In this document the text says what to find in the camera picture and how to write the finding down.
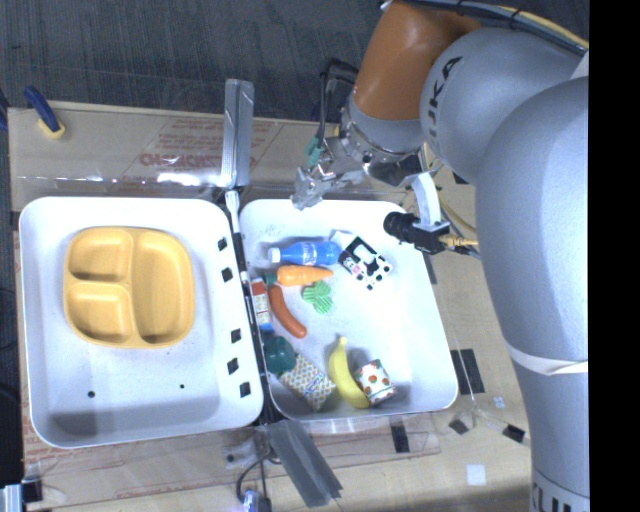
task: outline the banana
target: banana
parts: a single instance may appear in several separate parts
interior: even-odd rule
[[[344,348],[346,344],[347,338],[340,336],[338,346],[329,356],[329,377],[335,383],[338,393],[344,400],[353,407],[366,409],[369,407],[369,400],[351,376],[347,364],[347,351]]]

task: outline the water bottle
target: water bottle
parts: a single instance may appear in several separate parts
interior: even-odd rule
[[[333,265],[342,249],[335,242],[296,242],[283,249],[269,249],[271,263],[286,261],[295,265]]]

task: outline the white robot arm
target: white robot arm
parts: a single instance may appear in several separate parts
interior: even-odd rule
[[[514,10],[507,28],[460,15],[495,21],[500,9],[391,3],[340,133],[310,152],[292,199],[312,206],[363,173],[411,183],[425,142],[475,186],[482,263],[529,419],[530,508],[586,512],[588,44]],[[536,30],[514,30],[521,19]],[[385,229],[436,253],[448,228],[396,217]]]

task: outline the yellow plate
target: yellow plate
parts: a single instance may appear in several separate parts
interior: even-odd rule
[[[82,339],[127,348],[173,345],[195,313],[191,258],[163,231],[96,227],[69,244],[64,312]]]

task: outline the dark fabric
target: dark fabric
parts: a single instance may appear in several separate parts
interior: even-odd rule
[[[491,2],[589,37],[589,0]],[[15,106],[46,97],[220,113],[227,78],[255,85],[255,115],[311,120],[318,74],[359,67],[381,12],[375,0],[3,0],[0,88]],[[19,473],[19,386],[7,138],[0,132],[0,486]]]

